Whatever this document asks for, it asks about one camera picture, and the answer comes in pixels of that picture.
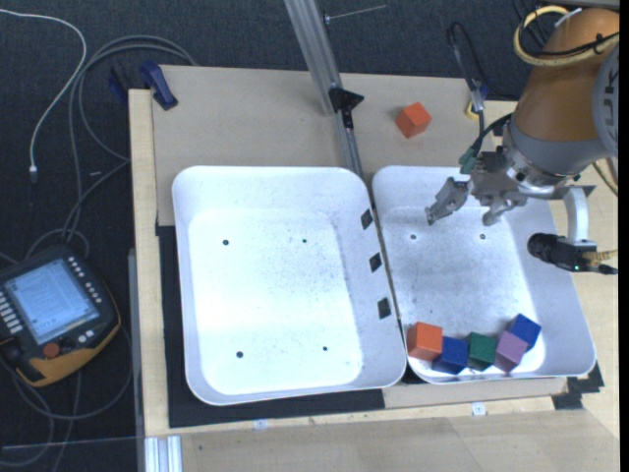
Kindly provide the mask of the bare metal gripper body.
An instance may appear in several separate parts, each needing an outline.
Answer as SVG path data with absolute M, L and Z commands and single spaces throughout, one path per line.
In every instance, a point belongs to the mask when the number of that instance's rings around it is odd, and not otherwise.
M 561 184 L 561 176 L 535 165 L 519 150 L 500 147 L 482 151 L 471 174 L 471 194 L 482 197 L 515 191 L 529 198 L 546 199 Z

